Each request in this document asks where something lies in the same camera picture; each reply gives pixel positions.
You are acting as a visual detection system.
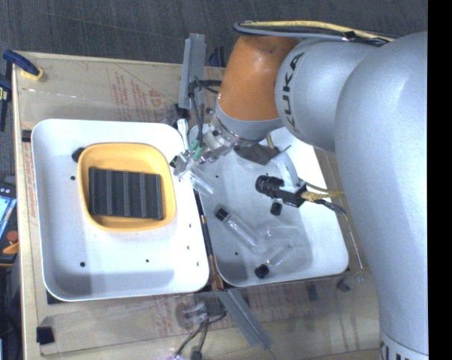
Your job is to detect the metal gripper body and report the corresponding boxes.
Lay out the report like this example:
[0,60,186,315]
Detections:
[190,124,237,165]

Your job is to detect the yellow bowl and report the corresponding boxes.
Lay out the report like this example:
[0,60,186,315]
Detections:
[77,142,177,233]

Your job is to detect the black ribbed block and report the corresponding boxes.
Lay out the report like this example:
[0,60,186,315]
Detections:
[87,166,164,221]

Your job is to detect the white plastic tray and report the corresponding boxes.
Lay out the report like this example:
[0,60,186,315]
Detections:
[188,123,350,289]
[30,118,211,302]

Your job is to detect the clear plastic bottle black cap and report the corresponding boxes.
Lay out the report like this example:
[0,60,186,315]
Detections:
[214,206,260,248]
[254,244,299,280]

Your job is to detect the brown cardboard board red print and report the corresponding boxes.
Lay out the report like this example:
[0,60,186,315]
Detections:
[11,49,383,360]

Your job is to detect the crumpled clear plastic bottle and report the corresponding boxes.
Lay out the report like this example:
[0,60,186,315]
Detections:
[258,223,312,257]

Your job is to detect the black cylinder on white bracket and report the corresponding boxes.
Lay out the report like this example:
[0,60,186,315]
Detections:
[254,150,308,209]

